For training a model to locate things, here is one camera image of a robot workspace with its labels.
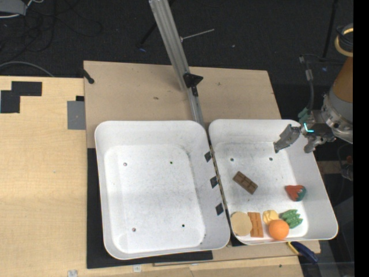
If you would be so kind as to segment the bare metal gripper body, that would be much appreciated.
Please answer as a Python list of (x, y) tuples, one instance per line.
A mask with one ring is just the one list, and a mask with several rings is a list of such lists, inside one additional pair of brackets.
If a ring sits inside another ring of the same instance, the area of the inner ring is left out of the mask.
[(302, 134), (315, 143), (341, 139), (353, 143), (353, 103), (326, 94), (319, 110), (304, 108), (299, 113)]

